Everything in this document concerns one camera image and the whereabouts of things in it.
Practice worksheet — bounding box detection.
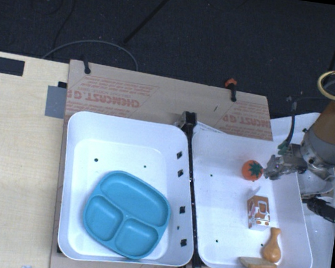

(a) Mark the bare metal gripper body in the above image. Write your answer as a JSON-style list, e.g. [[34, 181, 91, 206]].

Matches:
[[279, 142, 335, 182]]

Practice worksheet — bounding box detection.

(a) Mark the orange toy tomato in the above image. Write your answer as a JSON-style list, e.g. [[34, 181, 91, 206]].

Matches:
[[240, 159, 266, 184]]

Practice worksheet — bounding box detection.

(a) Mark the white and orange carton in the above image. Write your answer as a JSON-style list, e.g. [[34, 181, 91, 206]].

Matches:
[[242, 193, 275, 233]]

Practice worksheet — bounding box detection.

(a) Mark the white plastic tray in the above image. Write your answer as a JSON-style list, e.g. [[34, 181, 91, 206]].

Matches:
[[48, 108, 212, 268], [173, 124, 331, 268]]

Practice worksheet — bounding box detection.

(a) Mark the white printed paper sheet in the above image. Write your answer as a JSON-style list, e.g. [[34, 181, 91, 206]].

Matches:
[[195, 121, 229, 136]]

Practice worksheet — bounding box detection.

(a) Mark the tan toy chicken drumstick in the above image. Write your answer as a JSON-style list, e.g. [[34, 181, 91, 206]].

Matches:
[[260, 225, 286, 264]]

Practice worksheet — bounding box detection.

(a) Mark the thin black and white rod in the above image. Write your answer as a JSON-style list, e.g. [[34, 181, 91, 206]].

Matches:
[[164, 123, 223, 268]]

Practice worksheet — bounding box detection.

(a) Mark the tan toy bread slice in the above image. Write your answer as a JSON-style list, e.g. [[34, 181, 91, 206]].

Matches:
[[238, 254, 279, 268]]

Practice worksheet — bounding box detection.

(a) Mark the brown cardboard board red print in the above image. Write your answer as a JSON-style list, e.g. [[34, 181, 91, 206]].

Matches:
[[38, 59, 330, 268]]

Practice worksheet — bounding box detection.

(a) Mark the blue divided plate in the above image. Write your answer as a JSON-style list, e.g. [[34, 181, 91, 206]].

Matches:
[[77, 165, 177, 264]]

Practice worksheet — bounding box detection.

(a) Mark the black cylinder on white bracket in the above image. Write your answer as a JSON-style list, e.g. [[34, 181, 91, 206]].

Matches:
[[292, 169, 335, 224]]

